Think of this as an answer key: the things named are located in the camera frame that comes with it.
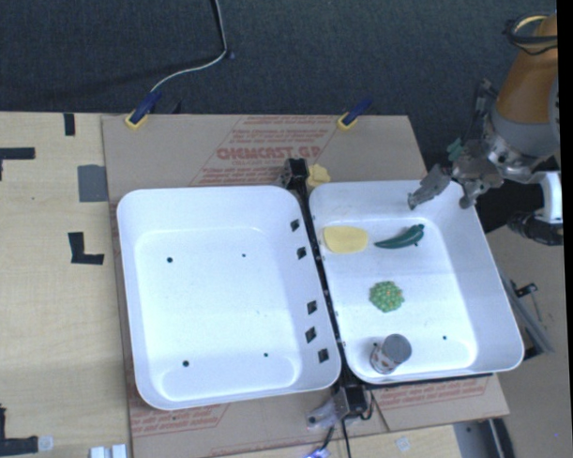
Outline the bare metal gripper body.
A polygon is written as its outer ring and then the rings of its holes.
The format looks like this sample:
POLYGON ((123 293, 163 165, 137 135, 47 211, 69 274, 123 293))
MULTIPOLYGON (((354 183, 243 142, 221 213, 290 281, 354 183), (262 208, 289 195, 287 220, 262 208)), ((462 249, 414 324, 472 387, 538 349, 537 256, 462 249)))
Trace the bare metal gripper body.
POLYGON ((456 140, 447 148, 453 178, 466 194, 483 194, 505 181, 528 183, 545 159, 511 145, 504 138, 456 140))

